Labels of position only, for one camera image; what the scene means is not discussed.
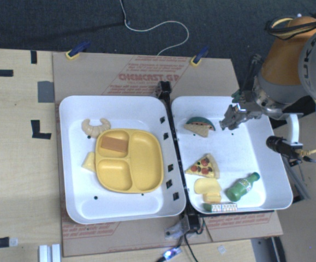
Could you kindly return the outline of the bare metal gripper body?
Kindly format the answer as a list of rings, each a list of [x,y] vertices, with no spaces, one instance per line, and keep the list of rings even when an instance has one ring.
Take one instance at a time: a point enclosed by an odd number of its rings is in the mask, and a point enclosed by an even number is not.
[[[266,115],[275,120],[280,120],[286,104],[272,99],[263,90],[245,90],[236,92],[236,110],[250,118],[260,118]]]

